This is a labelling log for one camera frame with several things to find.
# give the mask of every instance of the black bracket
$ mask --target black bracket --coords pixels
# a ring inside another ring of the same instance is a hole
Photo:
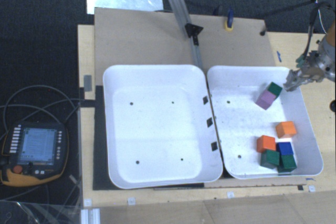
[[[203,27],[187,23],[185,25],[185,30],[187,31],[188,37],[193,37],[193,42],[195,46],[198,46],[198,35],[203,30]]]

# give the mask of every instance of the white plastic bin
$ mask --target white plastic bin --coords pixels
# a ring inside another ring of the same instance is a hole
[[[322,157],[301,90],[283,89],[268,110],[255,104],[271,82],[282,86],[288,72],[284,67],[215,66],[209,69],[207,79],[224,164],[233,177],[312,176],[322,171]],[[282,121],[293,121],[297,135],[278,139],[275,126]],[[273,136],[276,142],[290,141],[297,169],[290,174],[278,174],[276,168],[261,167],[256,141],[262,135]]]
[[[124,189],[211,182],[223,162],[203,72],[112,66],[103,75],[109,175]]]

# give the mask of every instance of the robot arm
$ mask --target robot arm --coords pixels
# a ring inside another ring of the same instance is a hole
[[[286,91],[293,91],[302,84],[321,82],[324,78],[335,82],[335,20],[319,42],[318,50],[311,51],[308,56],[302,55],[299,60],[297,67],[300,69],[288,73],[283,85]]]

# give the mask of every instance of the green cube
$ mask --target green cube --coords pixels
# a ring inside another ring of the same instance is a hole
[[[272,150],[265,150],[261,154],[260,165],[262,167],[273,169],[279,165],[280,153]]]
[[[279,173],[290,173],[296,168],[297,166],[293,155],[280,156],[280,165],[278,166]]]
[[[282,87],[280,87],[279,85],[275,84],[274,82],[272,82],[267,90],[271,93],[273,93],[277,98],[279,97],[281,91],[282,91]]]

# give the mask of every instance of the wooden block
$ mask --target wooden block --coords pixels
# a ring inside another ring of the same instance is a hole
[[[268,90],[265,90],[258,97],[256,104],[261,108],[267,110],[273,104],[275,99],[276,96],[273,93],[269,92]]]
[[[279,173],[290,173],[296,168],[297,166],[293,155],[280,156],[280,165],[278,166]]]
[[[267,90],[269,92],[273,93],[276,96],[276,98],[278,98],[281,91],[282,91],[282,87],[275,84],[274,82],[271,82],[271,84],[268,86]]]
[[[280,163],[280,153],[277,151],[265,150],[261,154],[260,165],[266,168],[276,168]]]
[[[265,150],[276,150],[275,137],[262,135],[257,139],[257,152],[263,153]]]
[[[280,155],[293,155],[293,148],[290,142],[279,142],[277,143],[277,151]]]
[[[275,129],[279,138],[291,138],[297,134],[293,121],[280,122]]]

